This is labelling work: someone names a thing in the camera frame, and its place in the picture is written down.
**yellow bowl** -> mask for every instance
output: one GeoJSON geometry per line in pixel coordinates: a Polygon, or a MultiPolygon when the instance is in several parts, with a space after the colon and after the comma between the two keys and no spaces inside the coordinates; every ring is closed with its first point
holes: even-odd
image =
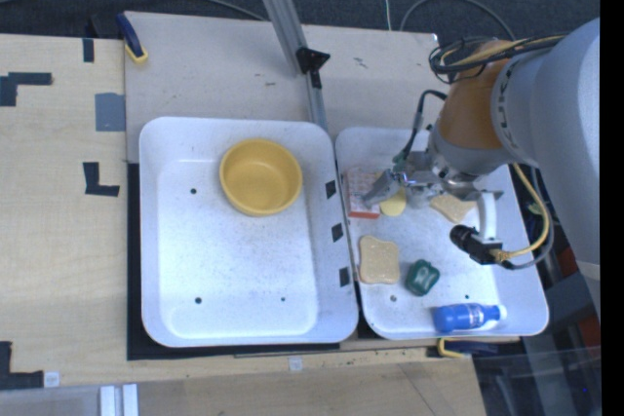
{"type": "Polygon", "coordinates": [[[218,170],[229,202],[246,215],[273,215],[294,203],[303,175],[288,149],[272,140],[251,138],[227,150],[218,170]]]}

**blue spray bottle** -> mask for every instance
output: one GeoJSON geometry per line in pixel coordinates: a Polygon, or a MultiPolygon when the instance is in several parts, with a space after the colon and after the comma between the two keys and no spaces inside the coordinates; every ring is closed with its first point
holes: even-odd
{"type": "Polygon", "coordinates": [[[474,329],[487,321],[505,319],[507,311],[502,305],[482,305],[480,303],[459,303],[437,307],[433,311],[433,322],[441,333],[455,329],[474,329]]]}

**black mat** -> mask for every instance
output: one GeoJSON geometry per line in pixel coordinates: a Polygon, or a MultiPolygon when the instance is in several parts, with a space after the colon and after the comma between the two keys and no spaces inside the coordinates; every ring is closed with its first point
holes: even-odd
{"type": "Polygon", "coordinates": [[[128,164],[128,360],[185,359],[206,356],[317,352],[337,350],[339,344],[237,345],[171,348],[155,342],[141,318],[140,197],[138,164],[128,164]]]}

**bread slice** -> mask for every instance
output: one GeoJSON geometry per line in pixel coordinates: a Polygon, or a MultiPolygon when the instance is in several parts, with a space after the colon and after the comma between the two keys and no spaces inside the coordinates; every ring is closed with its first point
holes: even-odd
{"type": "Polygon", "coordinates": [[[399,247],[374,236],[360,239],[360,281],[394,284],[399,280],[399,247]]]}
{"type": "Polygon", "coordinates": [[[451,194],[441,194],[431,199],[429,207],[436,209],[454,224],[459,224],[477,202],[462,202],[451,194]]]}

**white tray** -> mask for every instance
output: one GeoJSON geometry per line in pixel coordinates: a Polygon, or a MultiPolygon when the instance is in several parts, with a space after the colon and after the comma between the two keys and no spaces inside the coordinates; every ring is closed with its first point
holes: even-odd
{"type": "MultiPolygon", "coordinates": [[[[357,166],[373,171],[387,169],[409,137],[409,130],[346,129],[336,139],[339,171],[344,174],[357,166]]],[[[413,150],[423,150],[427,138],[428,132],[421,132],[413,150]]],[[[504,248],[527,246],[527,235],[508,168],[498,169],[479,187],[504,192],[496,202],[497,236],[503,241],[504,248]]],[[[469,212],[462,223],[479,228],[477,209],[469,212]]],[[[428,204],[408,204],[398,217],[349,218],[352,253],[357,265],[360,263],[358,243],[364,235],[392,241],[400,250],[401,277],[396,284],[359,283],[362,308],[370,327],[388,339],[440,337],[444,335],[434,328],[432,308],[480,302],[504,305],[507,319],[488,322],[479,329],[454,331],[452,336],[530,336],[541,332],[548,323],[548,306],[536,268],[508,271],[498,265],[478,264],[450,241],[449,232],[453,225],[428,204]],[[406,288],[405,280],[410,265],[421,258],[436,267],[441,276],[429,293],[418,297],[406,288]]],[[[525,255],[514,262],[531,258],[531,255],[525,255]]]]}
{"type": "Polygon", "coordinates": [[[306,122],[158,118],[141,131],[139,169],[142,320],[155,341],[333,343],[353,332],[357,300],[325,131],[306,122]],[[276,215],[246,216],[221,190],[221,156],[249,137],[283,144],[301,165],[301,194],[276,215]]]}

